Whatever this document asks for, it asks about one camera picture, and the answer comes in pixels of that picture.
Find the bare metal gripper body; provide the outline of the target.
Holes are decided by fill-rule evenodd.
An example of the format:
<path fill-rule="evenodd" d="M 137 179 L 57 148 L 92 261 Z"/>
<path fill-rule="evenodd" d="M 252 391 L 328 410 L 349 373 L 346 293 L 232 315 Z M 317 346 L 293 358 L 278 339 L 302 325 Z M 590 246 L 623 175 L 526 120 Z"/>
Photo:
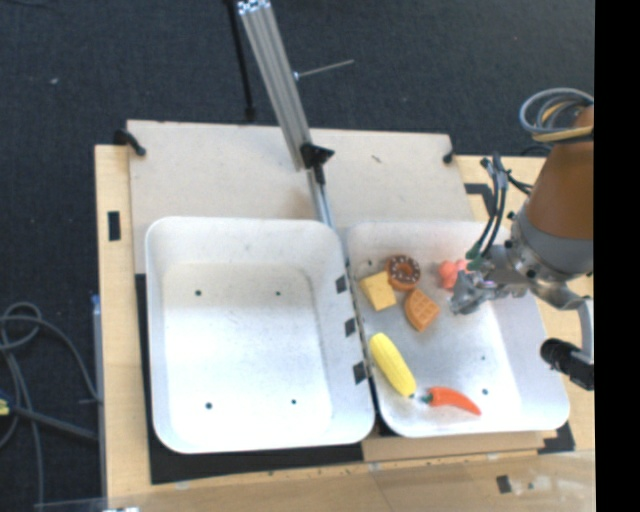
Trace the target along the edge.
<path fill-rule="evenodd" d="M 522 297 L 527 292 L 544 302 L 573 301 L 567 285 L 573 275 L 548 265 L 520 239 L 493 244 L 473 263 L 477 268 L 471 271 L 471 286 L 481 301 Z"/>

